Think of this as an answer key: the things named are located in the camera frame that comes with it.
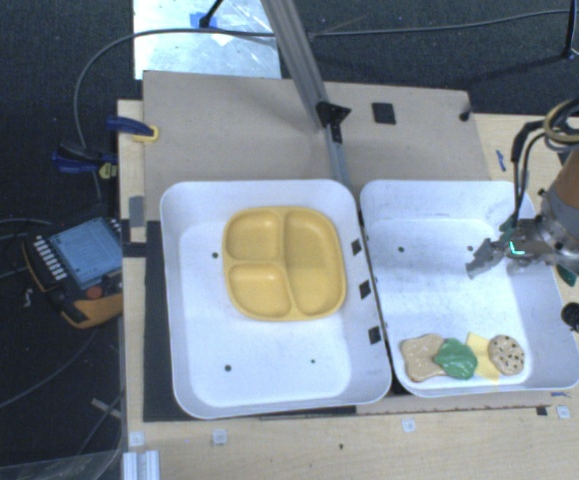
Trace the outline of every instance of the divided yellow plate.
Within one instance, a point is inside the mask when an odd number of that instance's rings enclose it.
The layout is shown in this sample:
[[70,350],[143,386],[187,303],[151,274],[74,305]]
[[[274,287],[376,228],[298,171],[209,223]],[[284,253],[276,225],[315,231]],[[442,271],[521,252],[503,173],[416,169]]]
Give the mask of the divided yellow plate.
[[345,300],[340,240],[315,210],[267,206],[236,213],[225,226],[222,258],[231,302],[251,318],[321,318]]

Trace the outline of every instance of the black carpet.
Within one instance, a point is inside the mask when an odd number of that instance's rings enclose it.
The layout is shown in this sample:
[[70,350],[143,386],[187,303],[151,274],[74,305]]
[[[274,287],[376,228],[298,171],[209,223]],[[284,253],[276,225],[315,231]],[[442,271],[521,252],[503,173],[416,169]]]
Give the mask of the black carpet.
[[[340,30],[428,27],[495,19],[570,0],[295,0],[309,31],[361,20]],[[89,175],[51,166],[59,141],[77,140],[71,97],[87,60],[132,32],[132,0],[0,0],[0,218],[55,221],[95,199]],[[557,14],[468,30],[321,37],[313,49],[326,80],[469,91],[477,112],[544,114],[579,96],[579,58],[566,60],[567,15]],[[579,50],[579,20],[574,46]],[[132,50],[118,47],[96,64],[82,91],[90,146],[109,151],[104,119],[118,98],[137,98]],[[110,211],[116,187],[103,183]],[[24,232],[20,224],[0,235]],[[0,244],[0,273],[21,265],[17,242]],[[0,282],[0,403],[51,374],[76,354],[90,331],[69,327],[41,294],[24,305],[28,279]],[[101,416],[92,398],[112,401],[120,389],[117,323],[101,327],[64,373],[0,410],[0,466],[74,455]],[[109,418],[86,452],[116,446]]]

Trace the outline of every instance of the green light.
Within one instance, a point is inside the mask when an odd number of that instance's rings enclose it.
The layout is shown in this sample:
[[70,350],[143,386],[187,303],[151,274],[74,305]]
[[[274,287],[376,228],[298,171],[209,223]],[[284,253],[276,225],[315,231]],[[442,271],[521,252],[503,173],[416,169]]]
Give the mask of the green light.
[[511,254],[515,254],[516,256],[522,256],[523,254],[525,254],[525,251],[516,251],[513,242],[509,242],[509,250],[511,250]]

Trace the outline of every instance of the table surface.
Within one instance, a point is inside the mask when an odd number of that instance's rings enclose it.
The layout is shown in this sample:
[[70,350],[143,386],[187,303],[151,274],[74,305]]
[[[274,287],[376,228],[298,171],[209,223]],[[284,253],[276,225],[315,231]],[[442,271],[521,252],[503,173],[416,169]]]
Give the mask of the table surface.
[[[119,113],[140,119],[142,102],[121,101]],[[475,114],[471,119],[477,125],[491,179],[511,180],[511,166],[501,170],[497,151],[506,158],[517,131],[535,117]],[[120,134],[123,218],[129,215],[129,199],[145,194],[144,148],[144,144]],[[558,170],[553,153],[535,148],[529,194],[534,205],[538,204],[537,190],[548,187]],[[144,241],[144,229],[132,228],[131,238]],[[144,259],[125,258],[123,268],[127,427],[130,435],[142,432],[145,438],[144,445],[131,449],[159,450],[162,478],[579,478],[579,384],[564,393],[543,394],[548,400],[543,416],[535,407],[524,407],[145,423]],[[572,289],[559,281],[559,287],[565,302],[579,302],[579,283]],[[561,412],[568,411],[568,418],[559,417],[559,407],[565,408]],[[410,420],[415,430],[407,432]],[[217,429],[227,431],[225,445],[213,445],[212,435]]]

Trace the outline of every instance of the yellow and black device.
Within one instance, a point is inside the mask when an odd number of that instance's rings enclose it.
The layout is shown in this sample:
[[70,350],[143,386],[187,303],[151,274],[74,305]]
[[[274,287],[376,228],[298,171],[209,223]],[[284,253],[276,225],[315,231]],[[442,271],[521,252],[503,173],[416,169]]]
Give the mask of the yellow and black device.
[[92,211],[27,235],[25,262],[71,325],[85,329],[122,312],[120,223]]

